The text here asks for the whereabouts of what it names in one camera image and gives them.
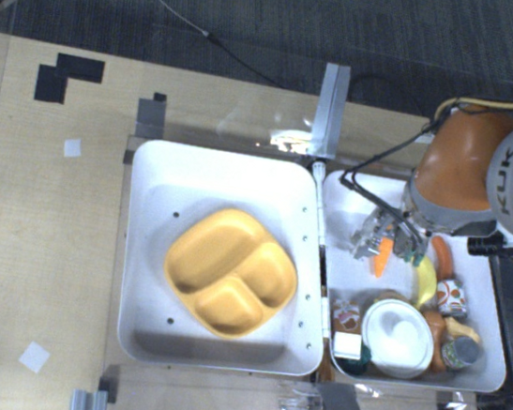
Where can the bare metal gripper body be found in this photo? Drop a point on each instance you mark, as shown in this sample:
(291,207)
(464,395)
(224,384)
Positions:
(389,219)

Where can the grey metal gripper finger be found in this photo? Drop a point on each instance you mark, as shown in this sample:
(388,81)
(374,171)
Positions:
(365,243)
(402,246)

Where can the orange carrot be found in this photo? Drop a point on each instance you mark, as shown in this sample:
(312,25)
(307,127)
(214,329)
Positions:
(381,259)

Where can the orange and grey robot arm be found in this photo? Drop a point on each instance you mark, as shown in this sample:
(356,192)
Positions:
(461,162)

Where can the white plastic tray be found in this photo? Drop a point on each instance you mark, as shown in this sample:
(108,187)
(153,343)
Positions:
(152,308)
(345,278)

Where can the orange sausage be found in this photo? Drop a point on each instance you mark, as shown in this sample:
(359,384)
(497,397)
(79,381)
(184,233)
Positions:
(443,259)

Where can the yellow banana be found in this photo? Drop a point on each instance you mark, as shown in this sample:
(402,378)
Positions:
(425,282)

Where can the white and orange can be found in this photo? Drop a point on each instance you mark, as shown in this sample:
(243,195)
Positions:
(452,298)

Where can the brown printed carton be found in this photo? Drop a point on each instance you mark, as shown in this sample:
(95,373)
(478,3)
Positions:
(346,316)

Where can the white bowl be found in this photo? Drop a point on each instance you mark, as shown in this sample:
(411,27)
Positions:
(396,337)

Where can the tan toy bread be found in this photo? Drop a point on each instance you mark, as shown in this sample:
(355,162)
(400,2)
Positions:
(461,330)

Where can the white block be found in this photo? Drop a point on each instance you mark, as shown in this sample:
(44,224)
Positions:
(347,345)

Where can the green can with grey lid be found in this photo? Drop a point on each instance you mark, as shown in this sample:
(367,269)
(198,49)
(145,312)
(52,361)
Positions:
(460,353)

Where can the green broccoli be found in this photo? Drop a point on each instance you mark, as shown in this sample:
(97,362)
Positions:
(354,365)

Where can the orange divided plate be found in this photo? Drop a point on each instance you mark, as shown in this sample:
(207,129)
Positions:
(228,271)

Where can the black cylinder on white bracket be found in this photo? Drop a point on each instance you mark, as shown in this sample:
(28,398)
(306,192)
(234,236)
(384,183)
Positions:
(487,246)

